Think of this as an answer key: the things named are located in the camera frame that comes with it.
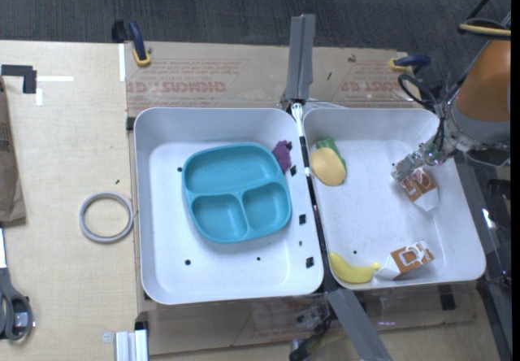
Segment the wooden table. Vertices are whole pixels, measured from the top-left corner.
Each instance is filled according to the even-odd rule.
[[[112,360],[110,332],[133,331],[137,316],[133,236],[110,245],[91,242],[80,231],[78,211],[99,191],[132,196],[119,47],[0,41],[0,64],[32,65],[39,76],[73,76],[72,82],[40,82],[41,106],[22,93],[21,78],[4,77],[27,207],[23,223],[5,225],[7,261],[13,284],[30,297],[37,326],[22,345],[0,341],[0,359]],[[105,235],[125,222],[124,211],[105,201],[87,216]],[[472,322],[395,330],[381,338],[399,360],[499,359],[477,293],[473,301]],[[279,343],[157,359],[286,360],[288,353],[289,344]],[[319,359],[357,358],[345,339],[326,353]]]

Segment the scissors handle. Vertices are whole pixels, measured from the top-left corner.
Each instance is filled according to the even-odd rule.
[[[6,301],[6,313],[1,307],[2,300]],[[16,325],[16,314],[27,313],[27,325]],[[7,268],[0,268],[0,333],[3,331],[10,341],[18,341],[27,335],[33,327],[33,311],[29,300],[18,293],[11,284]]]

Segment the small milk carton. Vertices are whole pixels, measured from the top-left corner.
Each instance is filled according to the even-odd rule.
[[[417,241],[414,244],[392,251],[381,268],[374,273],[374,276],[392,280],[410,270],[423,266],[433,259],[428,244],[425,241]]]

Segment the blue plate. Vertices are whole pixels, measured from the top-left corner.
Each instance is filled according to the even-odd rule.
[[[252,240],[291,218],[291,198],[276,157],[255,143],[199,151],[186,160],[184,197],[198,231],[220,243]]]

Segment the white ring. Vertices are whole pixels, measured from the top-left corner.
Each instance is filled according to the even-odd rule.
[[[87,208],[92,204],[92,202],[97,201],[98,199],[114,199],[115,201],[119,202],[121,205],[124,206],[128,213],[128,222],[127,226],[124,227],[123,231],[120,233],[117,233],[115,235],[112,235],[110,237],[103,237],[101,235],[97,235],[90,231],[90,229],[87,228],[87,225],[85,224],[85,212],[87,211]],[[98,192],[97,194],[93,194],[85,199],[83,202],[83,205],[81,205],[80,208],[80,228],[81,231],[83,231],[83,234],[90,240],[95,242],[102,242],[102,243],[110,243],[110,242],[116,242],[123,238],[125,235],[127,235],[130,230],[132,229],[133,225],[133,213],[132,213],[132,205],[130,204],[130,201],[128,201],[124,196],[117,194],[116,192]]]

